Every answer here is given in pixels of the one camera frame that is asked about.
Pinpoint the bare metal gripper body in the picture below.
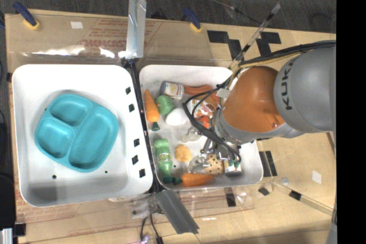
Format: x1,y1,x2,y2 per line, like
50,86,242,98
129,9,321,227
201,137,241,163

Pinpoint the chocolate chip cookie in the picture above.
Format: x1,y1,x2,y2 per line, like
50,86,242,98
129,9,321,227
204,153,225,176

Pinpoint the small white can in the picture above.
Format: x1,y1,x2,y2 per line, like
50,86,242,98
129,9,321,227
223,158,242,177

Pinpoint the clear crumpled plastic piece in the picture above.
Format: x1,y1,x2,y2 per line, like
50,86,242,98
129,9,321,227
187,154,211,174

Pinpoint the small red orange toy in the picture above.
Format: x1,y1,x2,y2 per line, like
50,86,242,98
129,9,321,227
197,115,213,130

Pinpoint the clear plastic bottle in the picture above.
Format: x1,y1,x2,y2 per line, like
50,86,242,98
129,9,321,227
180,126,202,143

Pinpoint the white plastic tray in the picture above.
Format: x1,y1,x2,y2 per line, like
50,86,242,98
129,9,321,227
11,63,154,207
138,64,264,192

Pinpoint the tan round biscuit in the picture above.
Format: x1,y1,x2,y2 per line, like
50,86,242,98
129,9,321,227
174,144,193,163

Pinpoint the orange carrot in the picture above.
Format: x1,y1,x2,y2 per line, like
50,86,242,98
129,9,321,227
163,173,215,188
144,89,161,132

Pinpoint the colourful printed packet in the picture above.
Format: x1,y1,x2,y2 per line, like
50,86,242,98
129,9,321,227
187,95,221,121

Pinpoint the white egg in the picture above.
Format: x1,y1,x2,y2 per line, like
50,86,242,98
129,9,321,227
165,107,188,127

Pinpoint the green bottle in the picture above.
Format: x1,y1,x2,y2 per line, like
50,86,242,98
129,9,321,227
153,138,173,178

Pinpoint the red sausage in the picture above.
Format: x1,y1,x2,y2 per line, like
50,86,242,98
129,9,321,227
182,84,214,96

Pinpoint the green pepper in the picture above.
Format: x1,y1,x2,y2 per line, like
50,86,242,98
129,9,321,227
155,94,174,116

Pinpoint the white can orange label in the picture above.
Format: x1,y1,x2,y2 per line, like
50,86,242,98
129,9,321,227
159,81,185,101

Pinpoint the blue divided plate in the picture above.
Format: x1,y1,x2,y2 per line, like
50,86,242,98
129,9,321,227
34,93,120,173

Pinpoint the brown cardboard board red print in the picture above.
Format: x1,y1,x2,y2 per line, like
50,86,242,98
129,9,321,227
4,9,255,241

